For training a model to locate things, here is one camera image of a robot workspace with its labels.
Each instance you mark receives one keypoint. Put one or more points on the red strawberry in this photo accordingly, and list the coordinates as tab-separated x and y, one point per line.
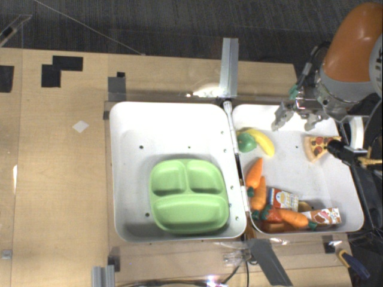
272	217

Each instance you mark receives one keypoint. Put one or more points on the white and orange carton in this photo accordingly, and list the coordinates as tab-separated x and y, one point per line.
282	199

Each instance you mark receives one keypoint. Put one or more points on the white plastic tray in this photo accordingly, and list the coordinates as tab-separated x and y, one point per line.
293	172
179	124

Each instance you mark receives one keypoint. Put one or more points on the orange brown bread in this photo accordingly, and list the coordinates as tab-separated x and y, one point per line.
273	227

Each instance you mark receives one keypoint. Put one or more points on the pink and brown carton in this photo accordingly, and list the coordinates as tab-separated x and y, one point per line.
324	216

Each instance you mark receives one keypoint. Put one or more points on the dark brown biscuit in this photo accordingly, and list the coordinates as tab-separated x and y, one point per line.
305	206

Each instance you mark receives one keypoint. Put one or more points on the green divided plate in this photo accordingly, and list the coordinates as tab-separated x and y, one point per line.
188	211

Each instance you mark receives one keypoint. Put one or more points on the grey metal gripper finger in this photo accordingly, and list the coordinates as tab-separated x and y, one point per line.
314	120
282	114

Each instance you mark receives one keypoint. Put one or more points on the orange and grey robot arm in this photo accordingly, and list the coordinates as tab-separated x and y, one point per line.
353	40

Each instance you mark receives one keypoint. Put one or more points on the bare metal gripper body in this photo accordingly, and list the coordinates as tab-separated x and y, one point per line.
314	102

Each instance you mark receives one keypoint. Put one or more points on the pizza slice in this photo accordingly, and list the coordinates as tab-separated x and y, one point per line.
315	149

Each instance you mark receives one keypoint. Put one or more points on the green pepper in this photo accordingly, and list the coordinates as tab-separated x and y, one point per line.
246	143

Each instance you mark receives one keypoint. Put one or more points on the yellow banana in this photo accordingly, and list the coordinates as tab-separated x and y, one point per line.
264	140

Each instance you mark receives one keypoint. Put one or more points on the orange carrot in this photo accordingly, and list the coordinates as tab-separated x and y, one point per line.
254	173
259	197
294	217

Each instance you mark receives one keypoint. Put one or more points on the black cylinder on white bracket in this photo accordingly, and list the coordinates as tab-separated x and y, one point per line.
344	152

